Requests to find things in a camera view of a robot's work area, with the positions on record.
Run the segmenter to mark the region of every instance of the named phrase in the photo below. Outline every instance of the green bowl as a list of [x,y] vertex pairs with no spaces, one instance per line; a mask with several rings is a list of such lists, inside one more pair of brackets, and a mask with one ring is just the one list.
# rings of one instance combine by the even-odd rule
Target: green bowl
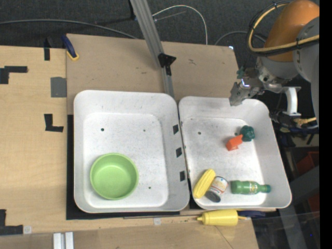
[[103,198],[119,200],[133,193],[139,182],[139,173],[127,156],[109,153],[97,158],[92,165],[90,182]]

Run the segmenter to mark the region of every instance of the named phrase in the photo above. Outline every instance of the can label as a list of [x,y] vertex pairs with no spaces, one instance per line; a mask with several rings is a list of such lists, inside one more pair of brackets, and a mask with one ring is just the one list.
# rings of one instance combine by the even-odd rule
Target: can label
[[224,178],[217,176],[214,178],[209,191],[221,197],[221,195],[226,191],[227,186],[228,182]]

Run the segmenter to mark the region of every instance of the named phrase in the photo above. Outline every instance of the green bottle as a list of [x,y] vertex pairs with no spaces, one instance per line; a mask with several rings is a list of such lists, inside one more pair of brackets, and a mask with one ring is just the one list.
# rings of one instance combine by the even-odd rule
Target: green bottle
[[269,193],[271,191],[270,185],[260,185],[254,181],[232,181],[230,183],[232,193],[254,195],[258,192]]

